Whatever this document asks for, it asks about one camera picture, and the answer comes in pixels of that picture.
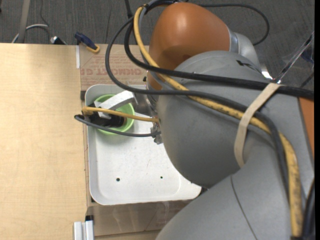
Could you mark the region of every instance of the wooden table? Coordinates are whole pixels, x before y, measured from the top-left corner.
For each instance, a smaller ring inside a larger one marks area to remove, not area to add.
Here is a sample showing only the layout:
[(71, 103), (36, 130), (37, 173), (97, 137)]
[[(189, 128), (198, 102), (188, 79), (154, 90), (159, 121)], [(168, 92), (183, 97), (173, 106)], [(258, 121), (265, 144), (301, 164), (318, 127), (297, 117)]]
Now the wooden table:
[(0, 43), (0, 72), (0, 239), (72, 240), (87, 211), (76, 46)]

